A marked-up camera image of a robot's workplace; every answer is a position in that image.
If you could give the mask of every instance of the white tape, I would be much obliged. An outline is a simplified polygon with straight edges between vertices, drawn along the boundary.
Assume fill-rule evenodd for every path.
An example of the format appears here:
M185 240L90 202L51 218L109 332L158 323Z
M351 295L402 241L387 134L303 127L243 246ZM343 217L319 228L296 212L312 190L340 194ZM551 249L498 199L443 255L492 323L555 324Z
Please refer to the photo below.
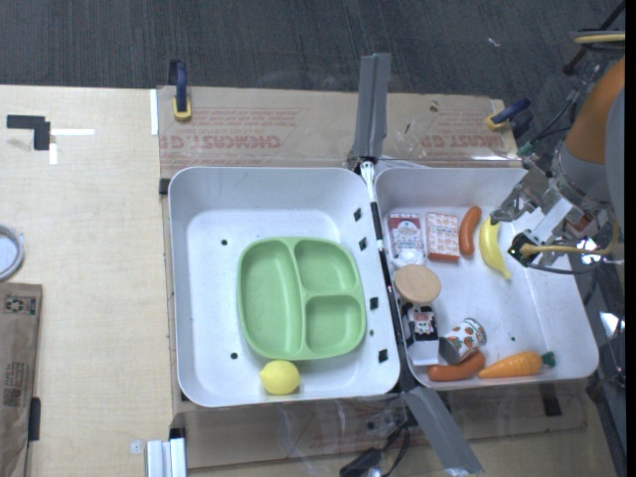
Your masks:
M49 164L58 164L58 144L53 140L49 143Z
M150 90L150 134L156 136L159 134L159 116L157 110L157 90Z
M94 136L94 129L51 129L52 136Z

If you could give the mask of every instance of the white tray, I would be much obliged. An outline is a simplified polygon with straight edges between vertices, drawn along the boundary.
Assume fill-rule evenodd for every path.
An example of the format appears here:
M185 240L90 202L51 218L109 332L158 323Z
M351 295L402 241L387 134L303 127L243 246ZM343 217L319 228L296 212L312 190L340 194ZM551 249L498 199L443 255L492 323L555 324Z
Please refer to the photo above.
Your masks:
M177 373L189 399L231 406L358 398L395 386L398 348L369 195L359 176L344 168L195 167L173 177L168 199ZM237 303L240 254L271 237L316 237L345 247L358 265L367 304L360 346L343 356L296 363L301 385L286 396L262 388L258 372L268 360L244 338ZM363 239L367 247L361 250Z
M526 171L517 168L392 168L377 177L376 192L383 218L387 248L388 215L415 213L423 220L427 212L455 215L461 221L473 205L481 207L482 221L505 199ZM438 390L469 389L526 382L586 378L598 365L596 346L576 282L572 275L554 274L518 264L506 253L514 235L533 228L541 211L524 215L513 224L502 223L499 243L512 273L505 280L481 258L477 232L475 253L458 262L427 260L441 281L441 292L432 307L437 331L442 335L466 317L478 320L486 330L482 348L486 363L524 350L540 354L555 352L556 366L538 375L510 379L478 379L432 382L427 367L410 364L414 376ZM566 257L554 265L569 268Z

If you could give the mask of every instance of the green plate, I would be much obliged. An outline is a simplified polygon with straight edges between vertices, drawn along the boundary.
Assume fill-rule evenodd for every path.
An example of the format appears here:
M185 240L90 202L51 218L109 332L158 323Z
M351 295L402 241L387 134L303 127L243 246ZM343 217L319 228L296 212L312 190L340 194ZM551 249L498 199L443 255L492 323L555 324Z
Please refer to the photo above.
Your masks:
M238 263L238 312L249 345L268 359L325 359L365 335L358 267L323 238L265 238Z

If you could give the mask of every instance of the carrot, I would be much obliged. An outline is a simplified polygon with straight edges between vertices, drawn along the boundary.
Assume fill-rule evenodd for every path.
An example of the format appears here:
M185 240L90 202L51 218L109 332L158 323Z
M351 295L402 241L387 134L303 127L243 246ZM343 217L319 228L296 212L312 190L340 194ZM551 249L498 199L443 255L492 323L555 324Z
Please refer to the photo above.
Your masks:
M459 251L464 256L470 256L475 252L473 233L480 219L481 209L477 206L473 206L468 209L461 220L461 224L459 225Z
M555 354L547 352L539 355L537 352L527 351L510 355L481 370L479 378L509 378L535 375L543 365L553 367L556 364Z
M474 376L486 365L486 357L477 351L468 359L455 366L428 366L428 378L433 382L451 382L453 380L466 380Z

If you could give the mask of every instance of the small box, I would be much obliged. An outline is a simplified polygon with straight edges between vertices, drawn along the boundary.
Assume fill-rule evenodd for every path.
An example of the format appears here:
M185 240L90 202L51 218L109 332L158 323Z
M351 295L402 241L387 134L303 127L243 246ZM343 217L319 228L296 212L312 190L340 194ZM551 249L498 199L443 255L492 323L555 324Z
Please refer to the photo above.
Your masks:
M456 216L426 214L426 253L429 259L459 260L459 224Z
M417 214L389 214L389 230L394 257L406 249L424 253L421 223Z

